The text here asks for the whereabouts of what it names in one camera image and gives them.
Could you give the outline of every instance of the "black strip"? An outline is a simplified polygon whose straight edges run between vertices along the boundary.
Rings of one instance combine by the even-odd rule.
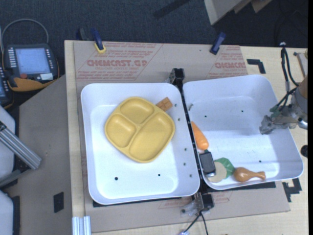
[[[11,199],[13,202],[13,235],[19,235],[21,228],[20,197],[16,196]]]
[[[276,188],[275,182],[267,182],[267,183],[261,183],[256,185],[250,185],[250,186],[242,186],[242,187],[236,187],[232,188],[231,190],[215,190],[210,187],[207,187],[207,192],[216,192],[216,191],[234,191],[234,190],[253,190],[253,189],[268,189],[268,188]]]
[[[139,204],[139,203],[146,203],[146,202],[154,202],[154,201],[161,201],[161,200],[170,200],[170,199],[181,199],[181,197],[177,198],[161,198],[161,199],[149,199],[149,200],[140,200],[140,201],[131,201],[126,203],[119,203],[119,204],[113,204],[113,205],[102,205],[94,200],[92,201],[93,207],[108,207],[108,206],[119,206],[119,205],[127,205],[127,204]]]
[[[153,13],[153,16],[156,19],[160,19],[168,14],[170,14],[172,11],[178,9],[179,7],[183,6],[186,3],[189,3],[191,0],[175,0],[174,2],[170,3],[169,5],[161,8],[160,10],[157,10]]]

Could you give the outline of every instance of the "green vegetable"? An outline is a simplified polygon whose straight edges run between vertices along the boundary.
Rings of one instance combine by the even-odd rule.
[[[224,165],[224,167],[226,168],[226,171],[227,171],[226,178],[228,178],[229,176],[231,176],[234,173],[235,167],[229,161],[229,159],[227,159],[227,158],[220,158],[220,159],[217,159],[217,160],[214,160],[214,161],[215,162],[220,162],[222,165]]]

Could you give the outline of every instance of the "toy food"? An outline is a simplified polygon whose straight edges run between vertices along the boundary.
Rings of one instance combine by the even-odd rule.
[[[258,177],[263,180],[266,179],[264,171],[253,172],[243,167],[239,167],[234,171],[234,178],[239,182],[245,182],[254,177]]]
[[[226,178],[227,176],[227,170],[224,167],[224,165],[220,162],[214,162],[215,165],[215,176],[208,177],[208,181],[213,183],[218,183]]]
[[[140,162],[153,161],[175,132],[172,118],[153,103],[130,97],[120,103],[106,121],[107,139],[123,154]]]
[[[209,142],[206,139],[205,135],[193,121],[191,121],[191,126],[192,131],[194,133],[197,148],[200,150],[207,150],[209,148]]]
[[[224,167],[226,168],[226,171],[227,171],[226,178],[228,178],[229,176],[233,175],[233,173],[235,171],[235,167],[233,166],[231,161],[229,161],[229,159],[227,159],[227,158],[220,158],[220,159],[216,159],[214,161],[215,162],[220,162],[222,165],[224,165]]]

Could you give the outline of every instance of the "cardboard sheet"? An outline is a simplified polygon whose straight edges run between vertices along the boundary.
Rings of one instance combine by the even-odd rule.
[[[80,103],[81,90],[90,83],[167,82],[173,68],[183,68],[184,82],[247,75],[239,46],[220,46],[217,55],[209,45],[104,42],[107,51],[98,54],[93,42],[74,42],[78,115],[86,215],[91,217],[92,232],[188,222],[181,208],[191,197],[99,206],[90,197],[87,161]],[[289,211],[281,182],[273,188],[216,191],[215,207],[206,219],[218,219]]]

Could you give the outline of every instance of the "blue clamp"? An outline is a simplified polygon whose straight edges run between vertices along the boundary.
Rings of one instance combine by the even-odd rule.
[[[226,34],[223,33],[223,32],[221,32],[221,33],[218,35],[217,39],[215,39],[214,44],[213,44],[213,46],[212,46],[211,49],[210,49],[210,52],[211,52],[211,53],[213,53],[214,55],[217,54],[217,52],[218,52],[219,49],[220,49],[220,45],[221,45],[222,42],[224,41],[225,37],[226,37]]]
[[[106,51],[106,48],[104,47],[102,40],[100,38],[99,32],[95,28],[91,28],[90,32],[94,38],[94,46],[96,47],[97,51],[102,54]]]

